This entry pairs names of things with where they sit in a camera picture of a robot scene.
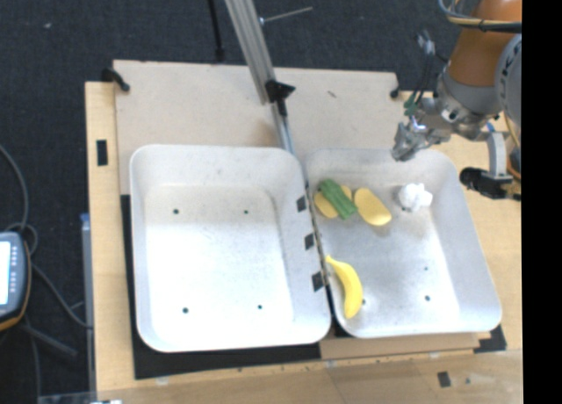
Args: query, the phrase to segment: metal rod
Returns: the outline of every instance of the metal rod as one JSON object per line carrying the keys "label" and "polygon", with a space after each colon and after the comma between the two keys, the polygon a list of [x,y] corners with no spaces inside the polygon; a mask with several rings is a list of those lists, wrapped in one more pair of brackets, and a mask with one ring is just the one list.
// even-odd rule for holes
{"label": "metal rod", "polygon": [[313,7],[310,6],[310,7],[304,7],[302,9],[298,9],[296,11],[290,11],[290,12],[286,12],[286,13],[283,13],[283,14],[274,15],[273,17],[267,17],[267,18],[260,17],[260,24],[263,26],[267,22],[279,20],[281,18],[292,17],[293,15],[299,15],[299,14],[302,14],[304,12],[309,12],[312,9],[313,9]]}
{"label": "metal rod", "polygon": [[295,154],[295,148],[292,144],[291,130],[289,128],[289,119],[279,113],[277,105],[271,106],[271,113],[275,121],[275,128],[277,129],[277,142],[279,146],[288,151],[292,155]]}
{"label": "metal rod", "polygon": [[84,309],[88,328],[86,329],[86,349],[88,362],[88,380],[90,390],[96,390],[96,367],[95,367],[95,345],[94,345],[94,290],[93,271],[91,258],[91,228],[90,215],[83,213],[82,220],[82,250],[83,250],[83,273],[84,273]]}

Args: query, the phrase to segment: black carpet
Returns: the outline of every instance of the black carpet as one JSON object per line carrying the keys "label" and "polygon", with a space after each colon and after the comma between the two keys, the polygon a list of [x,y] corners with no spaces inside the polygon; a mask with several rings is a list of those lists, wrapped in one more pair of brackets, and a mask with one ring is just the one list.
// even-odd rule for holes
{"label": "black carpet", "polygon": [[[436,0],[255,0],[264,17],[313,6],[266,24],[276,67],[396,72],[412,89],[422,53],[414,34],[427,29],[448,55],[458,29]],[[242,63],[224,2],[216,0],[227,63]],[[39,234],[34,262],[83,316],[80,215],[88,210],[83,85],[114,59],[214,61],[206,0],[0,0],[0,144],[29,189],[29,223]],[[0,159],[0,228],[19,221],[18,181]],[[88,388],[84,329],[33,276],[30,323],[78,351],[69,357],[38,343],[41,392]],[[20,328],[0,334],[0,403],[34,402],[36,364]]]}

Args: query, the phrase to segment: green cucumber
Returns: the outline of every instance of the green cucumber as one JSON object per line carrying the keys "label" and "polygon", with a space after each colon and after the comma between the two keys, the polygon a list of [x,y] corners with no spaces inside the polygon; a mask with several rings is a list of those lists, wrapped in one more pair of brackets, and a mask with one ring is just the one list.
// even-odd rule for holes
{"label": "green cucumber", "polygon": [[348,219],[350,215],[357,212],[357,206],[345,196],[342,187],[333,179],[324,179],[320,183],[320,190],[342,220]]}

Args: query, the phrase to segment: black cable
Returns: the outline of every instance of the black cable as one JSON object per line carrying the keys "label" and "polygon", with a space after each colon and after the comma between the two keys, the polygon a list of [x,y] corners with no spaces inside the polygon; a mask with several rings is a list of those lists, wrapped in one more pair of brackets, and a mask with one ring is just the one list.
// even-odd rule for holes
{"label": "black cable", "polygon": [[449,63],[449,59],[447,59],[445,56],[443,56],[442,54],[438,53],[436,51],[436,58],[439,59],[439,61],[441,61],[442,63]]}
{"label": "black cable", "polygon": [[0,334],[0,348],[2,348],[2,345],[4,343],[6,343],[6,340],[8,339],[9,333],[10,333],[10,330],[6,329],[2,334]]}
{"label": "black cable", "polygon": [[55,348],[56,350],[63,352],[64,354],[67,354],[71,357],[76,357],[78,355],[78,351],[76,351],[75,349],[70,348],[66,344],[53,339],[53,337],[50,337],[47,334],[43,334],[41,331],[37,330],[36,328],[32,328],[29,324],[29,321],[19,324],[18,329],[23,330],[34,339],[39,340],[40,342],[43,342],[45,345]]}
{"label": "black cable", "polygon": [[[32,234],[33,243],[31,245],[31,247],[28,249],[29,255],[31,257],[32,254],[37,249],[38,242],[39,242],[39,236],[38,236],[37,230],[33,226],[31,226],[27,223],[28,215],[29,215],[29,193],[27,191],[27,185],[25,183],[24,175],[22,174],[21,170],[19,169],[19,166],[16,164],[16,161],[14,161],[13,157],[11,157],[10,153],[8,153],[2,145],[0,145],[0,153],[3,155],[3,157],[6,159],[6,161],[10,164],[12,170],[14,171],[16,177],[18,178],[19,186],[21,188],[23,199],[24,199],[24,215],[22,217],[22,221],[20,223],[13,223],[13,224],[9,225],[5,230],[11,231],[15,228],[19,228],[19,233],[21,234],[22,238],[25,238],[25,232],[26,231],[28,231],[30,234]],[[76,314],[73,312],[73,310],[70,308],[70,306],[64,300],[64,298],[61,296],[61,294],[56,289],[56,287],[51,282],[51,280],[33,262],[32,262],[32,270],[35,274],[37,274],[43,280],[43,282],[45,282],[45,284],[51,290],[53,295],[57,298],[57,300],[61,304],[62,308],[70,316],[70,318],[72,318],[72,320],[74,322],[76,322],[78,325],[82,326],[83,328],[91,329],[91,326],[88,326],[84,321],[82,321],[80,318],[78,318],[78,316],[76,316]]]}
{"label": "black cable", "polygon": [[16,174],[16,177],[19,181],[19,187],[21,188],[22,196],[24,199],[24,212],[21,218],[21,222],[11,225],[10,227],[19,226],[19,232],[23,233],[25,227],[27,226],[27,218],[29,216],[29,193],[27,192],[27,185],[25,184],[24,175],[22,175],[21,170],[19,169],[16,162],[11,157],[10,153],[4,149],[4,147],[0,144],[0,154],[4,157],[7,163],[10,164],[11,169]]}
{"label": "black cable", "polygon": [[447,6],[444,0],[437,0],[439,8],[445,14],[445,17],[455,25],[464,28],[479,29],[483,32],[509,32],[521,33],[522,22],[507,22],[475,18],[465,11],[464,7],[468,0],[450,0]]}
{"label": "black cable", "polygon": [[78,301],[77,303],[73,304],[72,306],[70,306],[70,308],[72,310],[76,309],[77,307],[82,307],[84,306],[86,303],[84,301]]}
{"label": "black cable", "polygon": [[82,326],[83,328],[86,329],[92,329],[91,326],[88,326],[88,324],[86,324],[84,321],[82,321],[75,313],[74,311],[70,308],[70,306],[67,304],[67,302],[64,300],[64,298],[61,296],[61,294],[59,293],[59,291],[56,289],[56,287],[54,286],[54,284],[51,282],[51,280],[47,277],[47,275],[35,264],[32,263],[32,270],[35,274],[37,274],[37,276],[39,276],[43,282],[47,285],[47,287],[49,288],[49,290],[53,293],[53,295],[57,298],[57,300],[59,301],[59,304],[61,304],[62,308],[64,309],[64,311],[68,314],[68,316],[78,325]]}
{"label": "black cable", "polygon": [[[418,43],[420,43],[419,39],[421,37],[422,36],[420,34],[416,34],[414,39],[418,40]],[[423,70],[421,72],[420,81],[417,83],[417,85],[415,86],[415,88],[413,90],[413,96],[415,97],[414,102],[417,105],[420,103],[420,101],[422,101],[423,94],[429,88],[429,79],[431,78],[431,71],[433,69],[433,60],[434,60],[434,56],[436,55],[435,49],[431,49],[431,50],[426,49],[427,44],[429,42],[431,42],[431,43],[433,43],[433,42],[431,41],[431,38],[429,37],[429,35],[425,31],[423,32],[423,38],[427,40],[426,42],[424,42],[424,46],[421,47],[421,49],[423,50],[423,53],[425,54],[425,59],[424,59],[424,63],[423,63]]]}
{"label": "black cable", "polygon": [[[24,322],[25,325],[33,329],[32,324],[29,321],[29,317],[24,315]],[[33,353],[33,367],[35,370],[35,388],[37,393],[37,399],[41,397],[41,390],[42,386],[42,374],[41,374],[41,362],[39,358],[39,350],[37,349],[37,343],[35,342],[35,338],[33,336],[29,337],[31,345],[32,345],[32,353]]]}
{"label": "black cable", "polygon": [[220,37],[219,18],[217,17],[216,6],[214,0],[207,0],[207,4],[209,5],[209,11],[211,13],[211,22],[213,24],[213,34],[216,43],[216,61],[222,63],[225,60],[225,48],[222,46],[222,38]]}

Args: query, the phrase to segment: black clamp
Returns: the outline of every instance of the black clamp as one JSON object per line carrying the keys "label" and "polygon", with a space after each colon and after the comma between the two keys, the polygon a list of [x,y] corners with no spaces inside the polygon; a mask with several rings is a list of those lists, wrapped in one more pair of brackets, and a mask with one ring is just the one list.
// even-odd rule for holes
{"label": "black clamp", "polygon": [[131,86],[127,84],[123,80],[121,75],[111,67],[107,67],[106,69],[102,70],[102,82],[104,83],[116,82],[123,91],[129,91],[131,89]]}
{"label": "black clamp", "polygon": [[505,187],[513,182],[512,177],[491,177],[482,169],[467,167],[460,172],[460,182],[469,190],[474,190],[491,199],[512,198],[521,200],[521,194],[509,195]]}
{"label": "black clamp", "polygon": [[265,90],[267,91],[270,103],[277,103],[279,115],[282,115],[283,117],[288,115],[285,100],[295,91],[295,89],[296,88],[292,85],[278,83],[274,79],[270,79],[267,83],[265,83]]}

